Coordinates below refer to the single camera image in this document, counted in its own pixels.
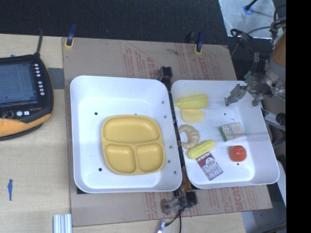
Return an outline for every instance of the cardboard sheet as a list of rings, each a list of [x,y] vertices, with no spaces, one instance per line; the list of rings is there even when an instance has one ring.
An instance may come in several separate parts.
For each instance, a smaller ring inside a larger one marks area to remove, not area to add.
[[[162,66],[172,67],[173,81],[236,80],[227,47],[203,45],[202,55],[196,56],[194,44],[76,38],[72,49],[63,47],[63,61],[73,227],[174,217],[160,208],[162,200],[173,199],[173,192],[86,194],[78,190],[73,178],[70,82],[79,75],[152,79]],[[272,207],[265,185],[196,190],[196,194],[198,204],[182,216]]]

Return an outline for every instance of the touchscreen display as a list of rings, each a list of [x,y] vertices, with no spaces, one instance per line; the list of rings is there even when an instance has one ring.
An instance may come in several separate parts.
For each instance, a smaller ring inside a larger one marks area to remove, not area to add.
[[[0,107],[38,103],[31,63],[0,64]]]

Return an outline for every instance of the clamp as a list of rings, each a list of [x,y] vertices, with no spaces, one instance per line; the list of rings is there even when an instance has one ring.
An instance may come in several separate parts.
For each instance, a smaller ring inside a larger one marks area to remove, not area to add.
[[[70,28],[69,28],[69,34],[68,34],[68,37],[66,38],[66,41],[65,41],[65,48],[67,49],[72,49],[73,47],[73,43],[74,43],[74,34],[76,32],[76,24],[75,23],[72,23],[70,24]]]
[[[198,39],[194,39],[195,32],[191,31],[188,35],[186,35],[185,43],[195,43],[194,46],[194,54],[199,56],[202,54],[203,48],[203,33],[199,32]]]

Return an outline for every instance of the black carpet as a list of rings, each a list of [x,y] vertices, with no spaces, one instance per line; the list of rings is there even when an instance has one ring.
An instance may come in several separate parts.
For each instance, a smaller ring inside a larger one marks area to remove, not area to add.
[[[273,3],[277,8],[286,0]],[[286,9],[278,15],[286,16]],[[0,0],[0,33],[32,35],[42,28],[47,36],[67,36],[71,23],[76,37],[185,42],[195,31],[204,34],[204,44],[227,45],[230,52],[236,45],[227,36],[218,0]],[[263,55],[271,53],[269,40],[255,42]],[[232,60],[236,73],[244,74],[253,55],[237,48]]]

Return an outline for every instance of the yellow corn cob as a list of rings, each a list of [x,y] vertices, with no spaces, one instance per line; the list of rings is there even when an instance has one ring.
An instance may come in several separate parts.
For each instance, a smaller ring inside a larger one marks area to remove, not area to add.
[[[216,142],[213,140],[207,140],[207,141],[201,142],[200,144],[190,149],[187,153],[187,156],[190,159],[197,159],[203,154],[206,154],[207,152],[211,151],[215,147],[215,145],[216,145]]]

